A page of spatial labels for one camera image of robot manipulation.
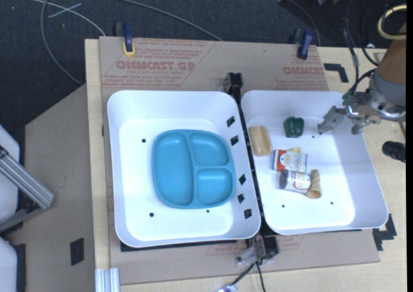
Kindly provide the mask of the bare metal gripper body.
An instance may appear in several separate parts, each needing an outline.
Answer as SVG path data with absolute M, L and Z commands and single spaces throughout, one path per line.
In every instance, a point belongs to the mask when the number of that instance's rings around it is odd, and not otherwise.
M 372 89 L 356 92 L 346 106 L 345 112 L 358 125 L 377 124 L 382 120 L 406 121 L 405 108 L 395 105 Z

